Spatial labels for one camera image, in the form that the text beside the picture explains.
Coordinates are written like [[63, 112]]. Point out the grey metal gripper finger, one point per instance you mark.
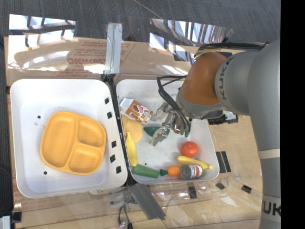
[[158, 136], [162, 110]]

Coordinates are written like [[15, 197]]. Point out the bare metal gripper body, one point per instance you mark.
[[175, 122]]

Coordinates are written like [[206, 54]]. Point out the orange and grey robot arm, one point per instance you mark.
[[240, 85]]

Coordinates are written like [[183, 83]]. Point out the dark green cone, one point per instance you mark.
[[152, 130]]

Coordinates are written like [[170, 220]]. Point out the white plastic tray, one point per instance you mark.
[[166, 154], [31, 99]]

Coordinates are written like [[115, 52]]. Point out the white and orange carton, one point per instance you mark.
[[137, 111]]

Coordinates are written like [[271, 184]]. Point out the yellow round biscuit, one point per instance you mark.
[[134, 128]]

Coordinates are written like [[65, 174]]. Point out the yellow banana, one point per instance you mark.
[[190, 161], [131, 149]]

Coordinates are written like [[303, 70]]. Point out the red ball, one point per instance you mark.
[[189, 149]]

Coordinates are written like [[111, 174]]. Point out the green cylinder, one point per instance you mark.
[[145, 171]]

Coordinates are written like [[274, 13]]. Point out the orange carrot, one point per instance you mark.
[[173, 171]]

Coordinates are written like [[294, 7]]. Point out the red and white can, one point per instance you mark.
[[191, 172]]

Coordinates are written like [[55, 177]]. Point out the brown cardboard board red print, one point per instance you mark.
[[147, 61]]

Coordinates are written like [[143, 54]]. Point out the yellow divided plate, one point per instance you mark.
[[71, 143]]

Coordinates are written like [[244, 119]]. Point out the black cylinder on white bracket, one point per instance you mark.
[[222, 119]]

